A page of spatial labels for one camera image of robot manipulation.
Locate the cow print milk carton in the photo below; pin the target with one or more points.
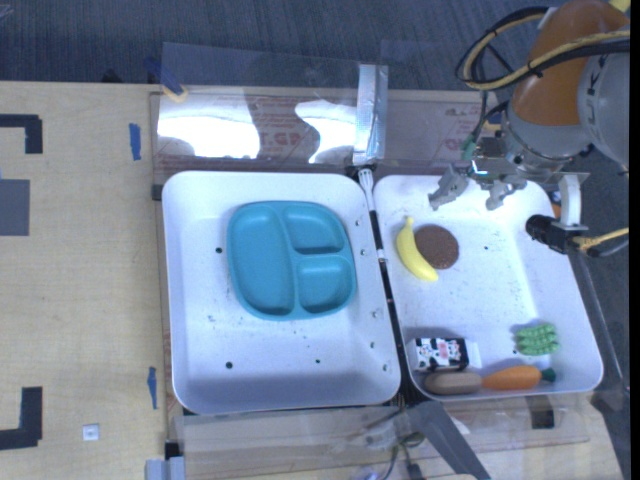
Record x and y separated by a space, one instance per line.
440 353

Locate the yellow banana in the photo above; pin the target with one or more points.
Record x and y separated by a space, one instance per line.
413 255

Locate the tan bread roll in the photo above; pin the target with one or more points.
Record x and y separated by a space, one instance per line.
452 383

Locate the green pea pods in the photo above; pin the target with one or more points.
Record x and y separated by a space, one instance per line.
536 339

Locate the blue divided plate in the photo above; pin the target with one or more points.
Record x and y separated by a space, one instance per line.
292 260

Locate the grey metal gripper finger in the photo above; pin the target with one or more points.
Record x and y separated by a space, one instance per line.
446 189
498 195

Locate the white plastic tray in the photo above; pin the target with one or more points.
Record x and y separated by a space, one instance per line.
280 353
500 298

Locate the black cylinder on white bracket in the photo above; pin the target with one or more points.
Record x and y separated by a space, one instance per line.
557 223

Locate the orange carrot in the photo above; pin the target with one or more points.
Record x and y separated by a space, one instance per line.
515 378

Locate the brown round biscuit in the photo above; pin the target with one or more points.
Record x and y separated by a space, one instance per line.
440 248

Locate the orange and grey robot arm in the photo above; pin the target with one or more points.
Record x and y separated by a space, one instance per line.
560 93

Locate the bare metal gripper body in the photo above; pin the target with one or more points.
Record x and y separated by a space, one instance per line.
495 160

